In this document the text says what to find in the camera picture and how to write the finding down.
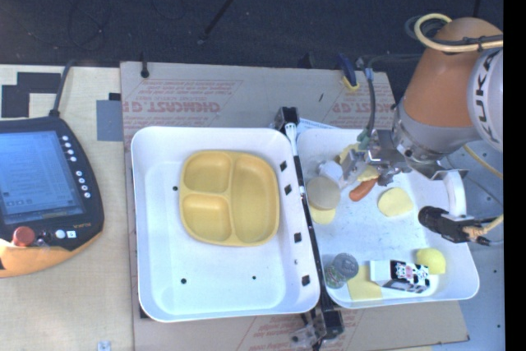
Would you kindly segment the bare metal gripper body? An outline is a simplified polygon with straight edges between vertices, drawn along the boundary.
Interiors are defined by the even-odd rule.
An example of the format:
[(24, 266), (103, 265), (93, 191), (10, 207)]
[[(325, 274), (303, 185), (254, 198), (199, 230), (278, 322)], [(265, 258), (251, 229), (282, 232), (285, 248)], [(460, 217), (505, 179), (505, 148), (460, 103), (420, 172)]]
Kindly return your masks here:
[(405, 130), (374, 130), (367, 148), (366, 161), (379, 174), (432, 173), (436, 155), (416, 142)]

